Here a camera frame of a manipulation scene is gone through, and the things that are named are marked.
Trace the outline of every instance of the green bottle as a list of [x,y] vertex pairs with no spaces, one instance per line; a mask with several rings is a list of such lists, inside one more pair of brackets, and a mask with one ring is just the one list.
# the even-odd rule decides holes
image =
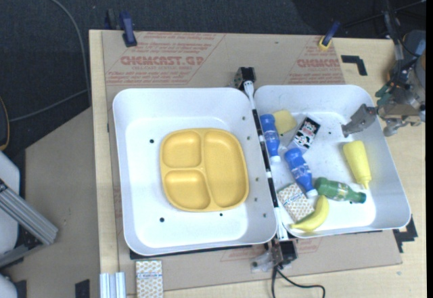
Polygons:
[[319,195],[325,195],[334,200],[350,200],[354,203],[364,203],[367,195],[362,192],[355,192],[348,185],[342,182],[334,182],[325,177],[318,177],[315,187]]

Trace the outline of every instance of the white bottle cap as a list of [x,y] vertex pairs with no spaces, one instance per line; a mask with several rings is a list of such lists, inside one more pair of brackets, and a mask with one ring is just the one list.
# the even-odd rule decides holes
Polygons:
[[307,197],[307,198],[316,197],[316,196],[318,196],[318,195],[319,195],[319,193],[317,193],[317,190],[316,190],[315,188],[313,188],[312,190],[309,190],[309,191],[306,193],[306,197]]
[[279,155],[278,156],[271,156],[271,162],[272,163],[281,162],[281,157]]

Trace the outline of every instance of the speckled sponge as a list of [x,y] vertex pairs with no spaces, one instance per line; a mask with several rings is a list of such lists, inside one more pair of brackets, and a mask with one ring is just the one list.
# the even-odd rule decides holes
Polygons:
[[297,126],[296,120],[288,110],[280,110],[273,113],[275,127],[279,134],[290,131]]

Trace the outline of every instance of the black floor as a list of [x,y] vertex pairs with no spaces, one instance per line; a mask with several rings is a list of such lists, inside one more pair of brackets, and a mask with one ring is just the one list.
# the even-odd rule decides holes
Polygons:
[[[335,20],[337,37],[384,38],[381,0],[56,0],[76,21],[89,61],[88,30],[104,28],[106,10],[128,10],[136,30],[321,35]],[[421,0],[390,0],[395,8]],[[398,12],[401,34],[426,29],[426,4]],[[0,0],[0,97],[12,120],[5,153],[16,155],[70,120],[89,102],[85,93],[41,114],[19,119],[86,89],[76,29],[51,0]]]

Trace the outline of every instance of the yellow banana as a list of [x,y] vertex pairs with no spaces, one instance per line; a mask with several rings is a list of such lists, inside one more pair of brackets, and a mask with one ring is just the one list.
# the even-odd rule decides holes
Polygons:
[[298,230],[304,230],[310,232],[319,227],[323,222],[325,222],[327,214],[329,213],[329,202],[326,196],[320,196],[317,200],[314,213],[308,215],[304,219],[300,220],[298,223],[293,223],[290,228],[296,228]]

